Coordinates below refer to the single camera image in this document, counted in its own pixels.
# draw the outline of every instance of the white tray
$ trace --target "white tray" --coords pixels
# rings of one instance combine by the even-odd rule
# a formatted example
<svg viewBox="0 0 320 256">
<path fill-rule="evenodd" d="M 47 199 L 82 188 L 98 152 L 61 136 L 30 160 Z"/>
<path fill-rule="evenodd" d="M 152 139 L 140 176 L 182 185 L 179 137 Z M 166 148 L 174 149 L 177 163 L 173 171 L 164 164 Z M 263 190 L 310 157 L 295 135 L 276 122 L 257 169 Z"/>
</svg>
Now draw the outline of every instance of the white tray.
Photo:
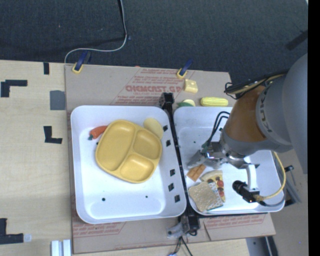
<svg viewBox="0 0 320 256">
<path fill-rule="evenodd" d="M 178 144 L 181 154 L 182 167 L 185 174 L 187 188 L 201 182 L 200 179 L 194 182 L 186 176 L 189 169 L 188 162 L 191 157 L 201 149 L 202 144 L 210 137 L 216 116 L 221 111 L 230 113 L 231 107 L 180 107 L 173 115 Z M 222 119 L 220 127 L 223 127 L 226 119 Z M 220 131 L 217 131 L 212 141 L 219 141 Z M 272 158 L 268 150 L 258 151 L 249 157 L 252 164 L 260 164 L 256 169 L 257 186 L 260 189 L 260 195 L 268 196 L 276 192 L 281 187 L 281 182 Z M 206 167 L 203 174 L 213 171 L 212 167 Z M 228 214 L 253 214 L 280 211 L 285 202 L 278 206 L 266 207 L 257 202 L 248 203 L 237 194 L 232 188 L 234 181 L 239 180 L 248 183 L 247 172 L 245 169 L 237 169 L 231 164 L 224 163 L 219 170 L 223 172 L 225 202 L 223 206 L 210 210 L 209 212 L 199 212 L 195 202 L 190 199 L 192 208 L 201 215 L 228 215 Z M 281 192 L 277 196 L 266 200 L 266 203 L 272 205 L 280 202 L 284 196 Z"/>
<path fill-rule="evenodd" d="M 143 126 L 146 118 L 166 127 L 159 164 L 150 179 L 129 183 L 96 163 L 100 137 L 88 140 L 91 129 L 125 119 Z M 177 217 L 187 206 L 167 114 L 155 106 L 79 106 L 71 113 L 75 203 L 79 217 L 90 224 Z"/>
</svg>

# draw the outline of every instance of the toy carrot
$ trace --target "toy carrot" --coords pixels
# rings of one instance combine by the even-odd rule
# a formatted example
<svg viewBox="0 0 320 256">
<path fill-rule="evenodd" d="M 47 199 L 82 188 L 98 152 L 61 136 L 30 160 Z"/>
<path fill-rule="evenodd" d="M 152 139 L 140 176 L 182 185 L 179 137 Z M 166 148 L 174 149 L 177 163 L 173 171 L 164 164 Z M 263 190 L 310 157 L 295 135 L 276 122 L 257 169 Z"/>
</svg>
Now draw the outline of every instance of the toy carrot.
<svg viewBox="0 0 320 256">
<path fill-rule="evenodd" d="M 89 132 L 89 138 L 88 140 L 92 140 L 92 139 L 96 139 L 98 138 L 101 134 L 104 133 L 104 131 L 107 129 L 107 125 L 102 125 L 102 126 L 98 126 L 96 128 L 93 128 L 90 132 Z"/>
</svg>

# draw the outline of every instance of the yellow plate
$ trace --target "yellow plate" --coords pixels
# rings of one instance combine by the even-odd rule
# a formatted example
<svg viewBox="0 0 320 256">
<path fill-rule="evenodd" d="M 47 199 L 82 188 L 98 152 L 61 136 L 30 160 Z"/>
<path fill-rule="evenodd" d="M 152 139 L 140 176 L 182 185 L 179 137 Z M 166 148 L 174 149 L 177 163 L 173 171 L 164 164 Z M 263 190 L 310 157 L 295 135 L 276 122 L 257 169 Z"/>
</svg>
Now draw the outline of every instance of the yellow plate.
<svg viewBox="0 0 320 256">
<path fill-rule="evenodd" d="M 127 120 L 108 125 L 95 151 L 95 160 L 105 172 L 131 183 L 148 180 L 162 154 L 160 139 Z"/>
</svg>

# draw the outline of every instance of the blue clamp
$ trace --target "blue clamp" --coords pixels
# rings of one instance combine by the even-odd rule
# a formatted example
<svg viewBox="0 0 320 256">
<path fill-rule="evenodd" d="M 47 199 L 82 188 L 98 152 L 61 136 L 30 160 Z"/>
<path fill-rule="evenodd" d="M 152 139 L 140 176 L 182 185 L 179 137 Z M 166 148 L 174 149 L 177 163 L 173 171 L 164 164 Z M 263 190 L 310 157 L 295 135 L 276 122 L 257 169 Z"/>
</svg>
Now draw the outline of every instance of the blue clamp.
<svg viewBox="0 0 320 256">
<path fill-rule="evenodd" d="M 185 63 L 184 67 L 180 68 L 178 70 L 178 72 L 176 73 L 176 76 L 179 78 L 179 79 L 183 79 L 186 74 L 187 74 L 187 69 L 191 66 L 191 64 L 193 63 L 194 61 L 190 58 L 187 60 L 187 62 Z"/>
<path fill-rule="evenodd" d="M 83 64 L 89 63 L 91 60 L 91 52 L 88 50 L 84 50 L 79 58 L 79 60 L 73 65 L 72 71 L 76 74 L 79 74 L 84 67 Z"/>
</svg>

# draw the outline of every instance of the yellow cable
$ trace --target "yellow cable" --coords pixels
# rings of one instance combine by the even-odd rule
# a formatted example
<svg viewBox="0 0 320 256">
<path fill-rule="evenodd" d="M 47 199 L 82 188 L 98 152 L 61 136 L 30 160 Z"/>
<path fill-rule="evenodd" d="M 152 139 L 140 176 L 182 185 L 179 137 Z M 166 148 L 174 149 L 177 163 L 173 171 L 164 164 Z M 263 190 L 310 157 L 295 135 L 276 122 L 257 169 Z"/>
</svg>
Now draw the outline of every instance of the yellow cable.
<svg viewBox="0 0 320 256">
<path fill-rule="evenodd" d="M 281 187 L 278 189 L 278 191 L 275 192 L 275 193 L 273 193 L 273 194 L 271 194 L 271 195 L 267 195 L 267 196 L 262 196 L 262 195 L 259 195 L 259 194 L 254 195 L 253 197 L 254 197 L 258 202 L 264 201 L 264 200 L 267 200 L 267 199 L 270 199 L 270 198 L 275 197 L 276 195 L 278 195 L 278 194 L 284 189 L 284 187 L 285 187 L 285 185 L 286 185 L 286 170 L 285 170 L 282 162 L 280 161 L 280 158 L 279 158 L 278 154 L 277 154 L 276 152 L 273 152 L 273 154 L 274 154 L 276 160 L 279 162 L 279 165 L 280 165 L 280 167 L 281 167 L 281 171 L 282 171 L 282 175 L 283 175 L 283 182 L 282 182 Z"/>
<path fill-rule="evenodd" d="M 260 81 L 256 81 L 256 82 L 253 82 L 251 84 L 247 84 L 245 85 L 244 87 L 242 87 L 241 89 L 239 90 L 235 90 L 233 92 L 229 92 L 229 94 L 239 94 L 239 93 L 244 93 L 254 87 L 257 87 L 259 85 L 261 85 L 263 82 L 268 82 L 270 80 L 273 80 L 273 79 L 276 79 L 276 78 L 279 78 L 279 77 L 282 77 L 283 75 L 285 75 L 284 73 L 283 74 L 277 74 L 277 75 L 274 75 L 274 76 L 271 76 L 269 78 L 264 78 L 264 79 L 261 79 Z"/>
</svg>

